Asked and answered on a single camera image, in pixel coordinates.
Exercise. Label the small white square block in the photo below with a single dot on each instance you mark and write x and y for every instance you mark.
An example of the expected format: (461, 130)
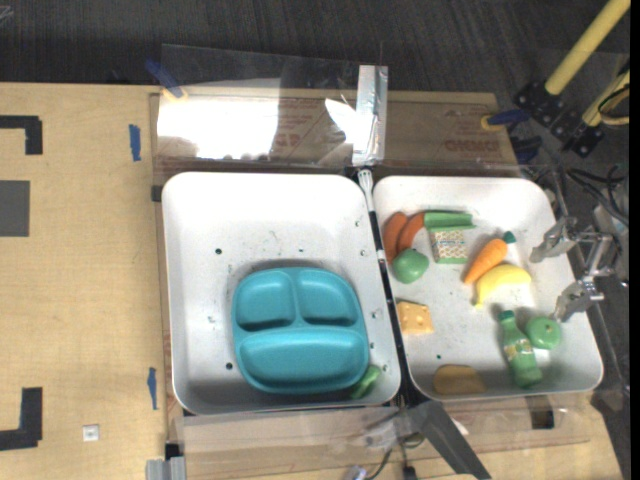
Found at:
(91, 432)

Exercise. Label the thin black and white rod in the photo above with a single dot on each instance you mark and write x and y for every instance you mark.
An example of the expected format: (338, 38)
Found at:
(378, 240)

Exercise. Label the yellow banana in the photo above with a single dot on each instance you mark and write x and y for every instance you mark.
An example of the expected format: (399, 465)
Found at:
(502, 278)

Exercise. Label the small carton with green top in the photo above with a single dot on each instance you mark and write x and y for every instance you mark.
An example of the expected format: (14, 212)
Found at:
(448, 245)

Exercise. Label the green toy pea pod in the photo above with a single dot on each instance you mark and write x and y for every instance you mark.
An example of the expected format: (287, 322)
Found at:
(366, 383)

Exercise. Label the green toy apple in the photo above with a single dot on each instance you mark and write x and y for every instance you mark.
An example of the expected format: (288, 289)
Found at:
(410, 266)
(543, 333)

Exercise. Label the orange toy sausage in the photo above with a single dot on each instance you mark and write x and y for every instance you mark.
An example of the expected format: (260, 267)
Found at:
(411, 230)
(392, 233)

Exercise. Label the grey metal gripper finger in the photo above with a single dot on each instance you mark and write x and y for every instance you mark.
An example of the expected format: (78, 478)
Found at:
(575, 300)
(552, 240)

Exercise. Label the green plastic bottle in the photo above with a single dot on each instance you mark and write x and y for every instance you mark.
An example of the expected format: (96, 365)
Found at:
(521, 355)

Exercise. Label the orange carrot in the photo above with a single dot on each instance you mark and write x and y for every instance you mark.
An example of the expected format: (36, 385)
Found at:
(487, 258)

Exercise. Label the blue divided plate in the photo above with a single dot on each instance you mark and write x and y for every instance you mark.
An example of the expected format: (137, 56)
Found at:
(300, 338)

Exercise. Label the yellow-brown toy bread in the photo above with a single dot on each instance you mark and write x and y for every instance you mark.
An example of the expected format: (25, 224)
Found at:
(457, 381)

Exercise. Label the yellow cheese wedge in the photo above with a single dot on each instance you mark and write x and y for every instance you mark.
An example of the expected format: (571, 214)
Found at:
(415, 318)

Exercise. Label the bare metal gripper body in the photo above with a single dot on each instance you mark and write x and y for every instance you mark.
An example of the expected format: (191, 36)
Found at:
(600, 255)

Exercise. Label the white plastic tray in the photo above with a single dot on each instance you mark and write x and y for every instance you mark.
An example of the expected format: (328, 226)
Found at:
(280, 218)
(450, 328)

